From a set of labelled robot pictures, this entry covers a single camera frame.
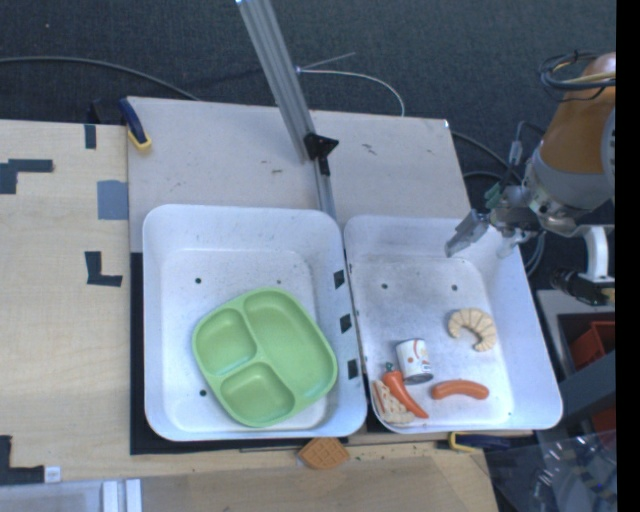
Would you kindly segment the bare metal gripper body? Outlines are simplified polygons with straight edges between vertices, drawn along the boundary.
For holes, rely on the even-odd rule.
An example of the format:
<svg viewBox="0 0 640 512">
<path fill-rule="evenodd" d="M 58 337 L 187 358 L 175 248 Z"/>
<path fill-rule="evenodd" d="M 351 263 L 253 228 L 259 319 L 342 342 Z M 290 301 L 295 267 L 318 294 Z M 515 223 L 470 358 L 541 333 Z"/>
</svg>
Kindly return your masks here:
<svg viewBox="0 0 640 512">
<path fill-rule="evenodd" d="M 498 187 L 488 193 L 489 219 L 502 232 L 551 231 L 570 237 L 586 211 L 556 201 L 543 189 Z"/>
</svg>

